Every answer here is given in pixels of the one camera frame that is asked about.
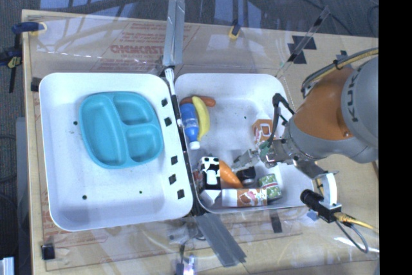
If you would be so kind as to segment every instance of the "yellow banana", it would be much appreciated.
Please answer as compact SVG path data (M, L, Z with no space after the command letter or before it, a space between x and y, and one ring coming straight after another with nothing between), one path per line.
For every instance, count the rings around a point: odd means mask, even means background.
M194 108L196 109L196 113L198 114L198 141L200 142L202 136L204 136L211 128L211 119L209 117L209 110L207 109L206 103L204 103L201 98L193 96L192 103L194 105Z

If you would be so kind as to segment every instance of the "green can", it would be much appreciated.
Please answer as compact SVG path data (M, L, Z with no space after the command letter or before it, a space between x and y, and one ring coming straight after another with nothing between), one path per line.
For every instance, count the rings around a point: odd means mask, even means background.
M260 188L266 189L268 202L273 202L282 197L282 190L279 187L275 174L262 176L257 183Z

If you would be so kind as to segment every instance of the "blue bottle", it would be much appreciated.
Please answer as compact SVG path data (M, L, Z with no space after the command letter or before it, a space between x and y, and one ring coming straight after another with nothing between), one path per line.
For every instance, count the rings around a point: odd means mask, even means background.
M185 134L189 138L189 147L192 150L199 149L199 122L196 116L196 109L193 106L193 103L182 104L180 106L180 114L182 115L182 122Z

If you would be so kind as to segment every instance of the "divided blue plate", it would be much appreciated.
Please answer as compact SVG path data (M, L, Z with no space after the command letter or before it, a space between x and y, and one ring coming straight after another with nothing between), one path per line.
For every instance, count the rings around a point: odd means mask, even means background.
M80 105L79 124L90 157L105 168L148 163L164 148L155 110L138 93L90 95Z

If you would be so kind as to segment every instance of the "carrot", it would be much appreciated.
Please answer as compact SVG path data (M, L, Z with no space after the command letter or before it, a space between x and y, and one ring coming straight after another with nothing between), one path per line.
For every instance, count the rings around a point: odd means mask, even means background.
M216 100L214 98L199 95L197 95L197 97L201 98L208 107L214 107L216 105ZM180 101L180 105L185 103L192 103L192 97L186 97L182 101Z
M230 185L232 188L243 188L242 183L232 169L224 161L219 160L220 179Z

